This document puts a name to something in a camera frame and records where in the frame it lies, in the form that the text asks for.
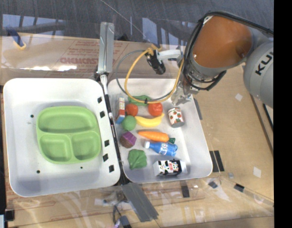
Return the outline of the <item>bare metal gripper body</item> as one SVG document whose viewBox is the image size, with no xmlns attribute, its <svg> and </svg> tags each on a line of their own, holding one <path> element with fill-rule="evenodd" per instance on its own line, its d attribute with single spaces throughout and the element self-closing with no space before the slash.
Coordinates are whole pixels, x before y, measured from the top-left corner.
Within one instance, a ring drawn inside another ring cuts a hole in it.
<svg viewBox="0 0 292 228">
<path fill-rule="evenodd" d="M 184 66 L 181 69 L 181 76 L 177 85 L 177 91 L 180 96 L 196 95 L 201 90 L 199 89 L 199 72 L 192 67 Z"/>
</svg>

